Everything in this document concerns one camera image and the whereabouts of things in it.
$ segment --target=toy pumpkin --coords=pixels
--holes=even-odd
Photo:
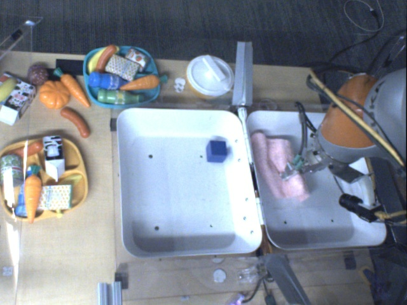
[[[39,89],[39,101],[49,109],[61,109],[71,97],[69,90],[60,81],[46,81]]]

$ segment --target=black floor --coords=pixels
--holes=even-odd
[[[85,54],[107,44],[134,45],[155,58],[189,60],[210,53],[235,60],[236,42],[252,41],[254,62],[304,65],[327,62],[347,46],[375,35],[356,27],[343,10],[348,0],[0,0],[4,14],[42,16],[34,50]],[[347,3],[356,23],[375,30],[383,24],[376,0]],[[375,37],[334,61],[375,72],[397,35],[406,28],[407,0],[378,0],[384,24]],[[405,50],[391,69],[405,67]]]

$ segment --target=round white container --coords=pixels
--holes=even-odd
[[[228,93],[235,81],[230,66],[210,55],[194,58],[186,69],[188,86],[199,97],[212,99]]]

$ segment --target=pink towel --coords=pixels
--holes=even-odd
[[[295,198],[304,201],[309,197],[307,184],[302,175],[282,180],[280,173],[287,162],[294,158],[291,144],[286,139],[269,139],[263,132],[251,136],[254,164],[267,183],[273,196],[278,199]]]

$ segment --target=toy sausage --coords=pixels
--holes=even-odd
[[[24,147],[25,146],[9,151],[8,154],[19,155],[21,158],[24,158]],[[44,148],[43,142],[40,140],[29,144],[27,146],[27,157],[39,153],[41,150],[43,150],[43,148]]]
[[[87,138],[90,135],[90,130],[85,120],[73,109],[64,107],[61,112],[61,116],[71,121],[78,128],[78,131],[83,138]]]
[[[104,72],[104,68],[106,67],[107,62],[116,52],[117,52],[116,45],[111,44],[107,46],[97,61],[95,71]]]

